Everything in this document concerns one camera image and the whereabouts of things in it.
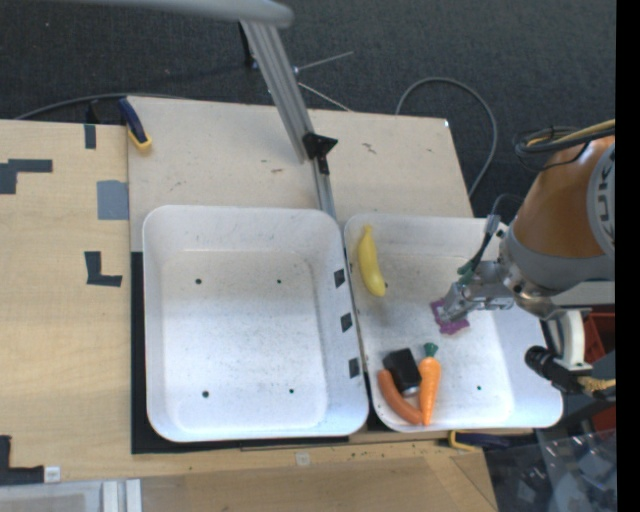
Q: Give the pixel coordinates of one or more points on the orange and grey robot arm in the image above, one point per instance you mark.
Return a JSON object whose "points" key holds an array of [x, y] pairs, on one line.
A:
{"points": [[555, 225]]}

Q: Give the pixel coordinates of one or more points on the black can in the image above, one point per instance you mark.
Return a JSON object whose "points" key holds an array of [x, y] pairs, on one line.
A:
{"points": [[402, 370]]}

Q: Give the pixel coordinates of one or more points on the purple flat toy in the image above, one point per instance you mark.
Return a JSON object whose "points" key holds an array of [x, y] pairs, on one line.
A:
{"points": [[450, 327]]}

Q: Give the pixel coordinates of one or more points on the orange sausage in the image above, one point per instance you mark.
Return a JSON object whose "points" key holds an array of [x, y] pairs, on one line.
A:
{"points": [[395, 397]]}

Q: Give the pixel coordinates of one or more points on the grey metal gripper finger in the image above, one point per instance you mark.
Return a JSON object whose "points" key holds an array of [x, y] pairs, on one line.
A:
{"points": [[466, 311], [454, 302]]}

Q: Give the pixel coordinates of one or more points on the black cylinder on white bracket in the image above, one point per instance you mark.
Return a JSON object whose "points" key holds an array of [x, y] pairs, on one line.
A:
{"points": [[570, 340]]}

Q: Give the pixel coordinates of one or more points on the orange carrot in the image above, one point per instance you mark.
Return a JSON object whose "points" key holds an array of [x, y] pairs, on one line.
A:
{"points": [[429, 385]]}

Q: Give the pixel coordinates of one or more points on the yellow banana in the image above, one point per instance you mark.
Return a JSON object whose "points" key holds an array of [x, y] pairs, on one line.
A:
{"points": [[371, 265]]}

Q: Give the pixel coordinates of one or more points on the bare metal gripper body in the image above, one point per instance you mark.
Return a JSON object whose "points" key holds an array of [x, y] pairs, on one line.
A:
{"points": [[492, 287]]}

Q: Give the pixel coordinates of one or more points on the white plastic tray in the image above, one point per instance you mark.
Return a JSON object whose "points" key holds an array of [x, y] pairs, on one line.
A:
{"points": [[240, 340], [475, 370]]}

